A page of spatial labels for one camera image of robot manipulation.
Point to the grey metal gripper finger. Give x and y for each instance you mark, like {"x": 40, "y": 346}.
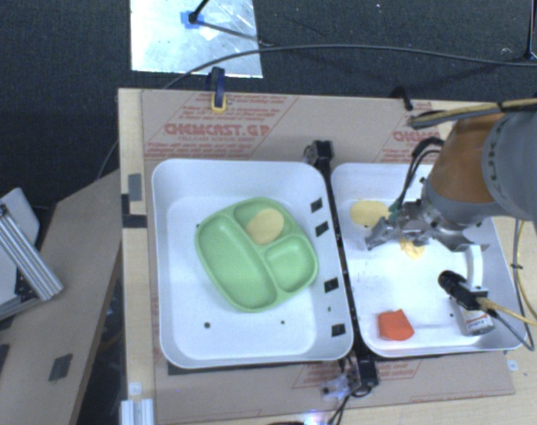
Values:
{"x": 375, "y": 236}
{"x": 415, "y": 239}

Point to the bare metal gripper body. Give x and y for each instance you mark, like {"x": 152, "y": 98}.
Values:
{"x": 416, "y": 221}

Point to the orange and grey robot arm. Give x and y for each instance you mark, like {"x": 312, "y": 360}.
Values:
{"x": 516, "y": 157}

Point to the small yellow toy piece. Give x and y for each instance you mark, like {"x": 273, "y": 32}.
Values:
{"x": 413, "y": 252}

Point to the yellow round biscuit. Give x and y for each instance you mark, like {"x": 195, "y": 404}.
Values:
{"x": 365, "y": 213}
{"x": 264, "y": 226}

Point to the thin black rod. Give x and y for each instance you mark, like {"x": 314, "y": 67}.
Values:
{"x": 342, "y": 259}

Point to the white plastic tray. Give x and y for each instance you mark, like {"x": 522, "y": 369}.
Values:
{"x": 396, "y": 281}
{"x": 232, "y": 339}

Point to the orange toy carrot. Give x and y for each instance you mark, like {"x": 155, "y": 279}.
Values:
{"x": 394, "y": 326}

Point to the small white bottle red label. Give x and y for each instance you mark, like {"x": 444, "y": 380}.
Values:
{"x": 477, "y": 322}

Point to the brown cardboard board red print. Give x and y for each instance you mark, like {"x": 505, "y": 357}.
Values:
{"x": 339, "y": 122}

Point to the green divided plate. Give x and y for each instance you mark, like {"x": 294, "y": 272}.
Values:
{"x": 237, "y": 264}

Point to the black cylinder on white bracket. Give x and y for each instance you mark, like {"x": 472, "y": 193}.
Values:
{"x": 458, "y": 287}

